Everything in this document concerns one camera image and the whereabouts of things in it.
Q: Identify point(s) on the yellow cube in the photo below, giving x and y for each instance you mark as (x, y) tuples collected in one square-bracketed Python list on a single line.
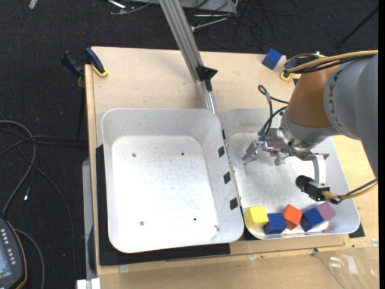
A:
[(255, 217)]

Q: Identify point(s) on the black cylinder on white bracket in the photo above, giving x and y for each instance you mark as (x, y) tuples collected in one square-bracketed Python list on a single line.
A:
[(312, 187)]

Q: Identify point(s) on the thin black and white rod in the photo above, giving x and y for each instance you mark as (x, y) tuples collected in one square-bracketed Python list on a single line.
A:
[(211, 101)]

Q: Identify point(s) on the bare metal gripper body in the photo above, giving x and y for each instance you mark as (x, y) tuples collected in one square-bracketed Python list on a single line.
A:
[(282, 146)]

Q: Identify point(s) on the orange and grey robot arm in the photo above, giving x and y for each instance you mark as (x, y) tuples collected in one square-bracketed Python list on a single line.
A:
[(346, 101)]

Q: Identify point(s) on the purple cube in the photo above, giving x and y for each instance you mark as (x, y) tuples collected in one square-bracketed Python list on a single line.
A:
[(327, 211)]

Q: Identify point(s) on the pale wood board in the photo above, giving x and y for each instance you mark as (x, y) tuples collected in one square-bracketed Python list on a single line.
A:
[(150, 83)]

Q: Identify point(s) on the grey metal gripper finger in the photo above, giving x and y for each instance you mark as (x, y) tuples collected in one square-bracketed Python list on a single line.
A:
[(279, 159), (251, 153)]

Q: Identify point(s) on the blue cube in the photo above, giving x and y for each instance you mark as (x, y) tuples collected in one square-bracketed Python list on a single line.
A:
[(272, 59), (312, 218), (275, 223)]

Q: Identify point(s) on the white plastic tray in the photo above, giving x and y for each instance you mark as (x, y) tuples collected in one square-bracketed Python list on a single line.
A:
[(162, 185), (270, 185)]

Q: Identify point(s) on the orange cube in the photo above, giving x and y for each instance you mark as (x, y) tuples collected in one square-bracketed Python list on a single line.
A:
[(292, 216)]

